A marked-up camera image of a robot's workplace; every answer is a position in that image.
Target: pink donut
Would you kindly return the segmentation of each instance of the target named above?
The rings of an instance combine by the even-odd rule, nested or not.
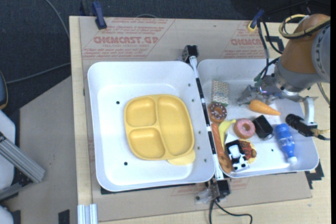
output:
[[[248,139],[254,135],[256,132],[256,127],[249,119],[242,118],[236,121],[233,130],[238,137],[242,139]]]

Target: sprinkled donut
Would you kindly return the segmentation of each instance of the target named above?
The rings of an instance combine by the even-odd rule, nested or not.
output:
[[[209,117],[212,122],[220,123],[225,120],[227,111],[221,103],[211,103],[208,106]]]
[[[242,118],[236,121],[233,130],[238,137],[248,139],[254,135],[256,127],[251,120]]]

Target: blue bottle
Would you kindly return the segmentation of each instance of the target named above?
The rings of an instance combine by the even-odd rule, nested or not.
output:
[[[276,138],[279,141],[282,151],[286,154],[290,164],[295,164],[298,159],[294,154],[294,141],[289,133],[289,126],[286,123],[279,124],[275,127]]]

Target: yellow plate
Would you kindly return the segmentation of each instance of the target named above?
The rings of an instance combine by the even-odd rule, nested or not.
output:
[[[141,159],[174,159],[189,154],[194,132],[184,102],[173,95],[134,98],[124,109],[129,146]]]
[[[192,150],[189,154],[183,157],[169,159],[168,162],[173,165],[187,165],[187,164],[193,163],[195,158],[196,158],[195,151]]]

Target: toy carrot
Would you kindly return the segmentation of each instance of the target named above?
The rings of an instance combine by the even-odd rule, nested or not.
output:
[[[249,105],[250,109],[254,112],[258,112],[261,114],[268,114],[268,115],[281,115],[281,113],[269,105],[259,101],[259,100],[252,100]]]

